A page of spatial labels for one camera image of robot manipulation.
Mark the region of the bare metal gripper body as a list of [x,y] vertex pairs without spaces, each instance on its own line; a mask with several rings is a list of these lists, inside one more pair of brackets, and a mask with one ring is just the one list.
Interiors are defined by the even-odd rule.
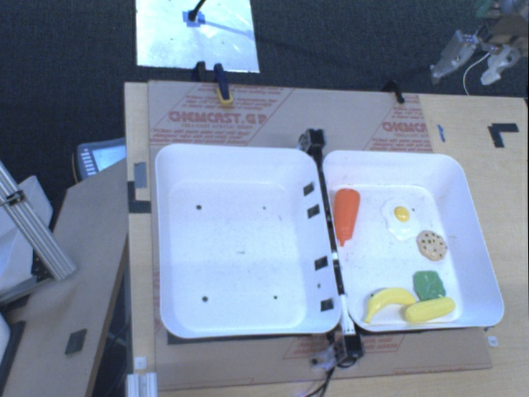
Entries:
[[487,28],[490,44],[509,45],[527,53],[528,0],[494,0]]

